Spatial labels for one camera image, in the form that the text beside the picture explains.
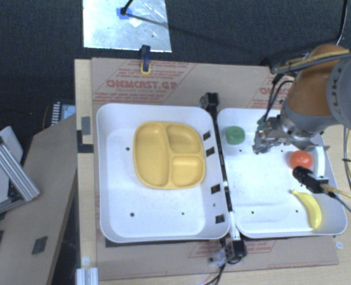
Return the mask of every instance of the red tomato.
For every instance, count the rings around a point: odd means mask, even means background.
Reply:
[[[298,166],[310,168],[312,165],[312,157],[307,152],[298,150],[293,152],[290,156],[290,164],[292,165],[293,169]]]

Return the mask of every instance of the green object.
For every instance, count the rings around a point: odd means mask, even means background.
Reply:
[[[245,131],[239,126],[230,126],[227,129],[226,137],[228,144],[238,145],[245,139]]]

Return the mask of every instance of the yellow divided plate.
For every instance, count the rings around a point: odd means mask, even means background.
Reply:
[[[184,189],[204,178],[204,149],[198,132],[176,122],[146,122],[134,134],[135,172],[157,189]]]

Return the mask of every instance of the toy banana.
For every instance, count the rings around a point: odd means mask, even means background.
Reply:
[[[322,211],[316,199],[308,193],[298,192],[294,189],[292,190],[292,194],[298,197],[302,204],[306,207],[310,226],[314,229],[318,228],[322,223]]]

